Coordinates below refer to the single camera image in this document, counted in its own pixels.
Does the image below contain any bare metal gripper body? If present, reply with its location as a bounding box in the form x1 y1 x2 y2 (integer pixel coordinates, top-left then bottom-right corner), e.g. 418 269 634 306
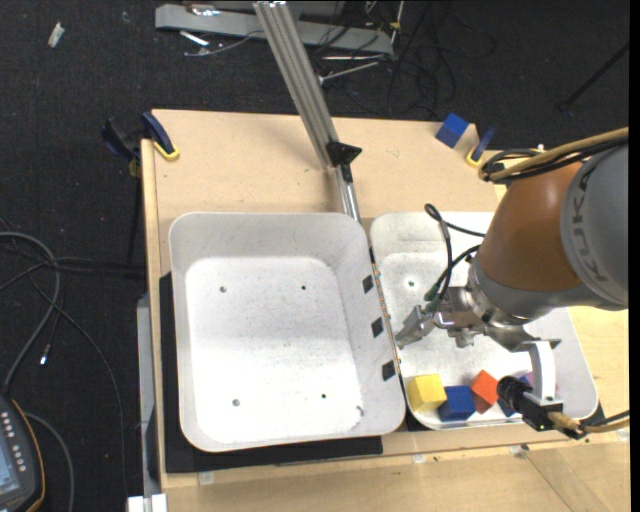
432 286 534 352

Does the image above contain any orange cube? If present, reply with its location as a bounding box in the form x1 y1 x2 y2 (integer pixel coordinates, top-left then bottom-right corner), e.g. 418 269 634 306
469 369 502 416

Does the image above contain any yellow cube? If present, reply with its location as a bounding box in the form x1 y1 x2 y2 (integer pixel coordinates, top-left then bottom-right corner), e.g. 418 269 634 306
405 373 448 415

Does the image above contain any white plastic tray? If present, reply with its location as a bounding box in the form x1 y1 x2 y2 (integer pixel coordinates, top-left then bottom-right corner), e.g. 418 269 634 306
168 211 407 454
368 211 600 432

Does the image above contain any pale wood board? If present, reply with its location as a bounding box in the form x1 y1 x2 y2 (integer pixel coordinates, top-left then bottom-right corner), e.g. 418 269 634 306
141 108 630 492

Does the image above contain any black cylinder on white bracket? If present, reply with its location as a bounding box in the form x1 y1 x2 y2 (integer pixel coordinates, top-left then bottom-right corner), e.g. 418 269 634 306
495 338 565 433

